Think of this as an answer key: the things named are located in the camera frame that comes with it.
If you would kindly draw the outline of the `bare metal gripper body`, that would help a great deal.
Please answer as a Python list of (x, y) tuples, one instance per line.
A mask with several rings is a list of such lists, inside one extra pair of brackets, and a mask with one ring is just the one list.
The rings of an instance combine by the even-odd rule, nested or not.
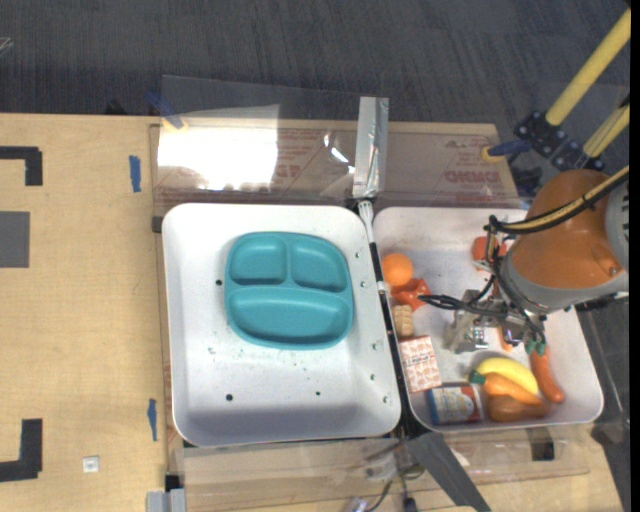
[(464, 292), (462, 302), (461, 326), (502, 327), (512, 331), (544, 327), (543, 315), (520, 311), (500, 295), (494, 296), (490, 292), (482, 295), (479, 290), (471, 289)]

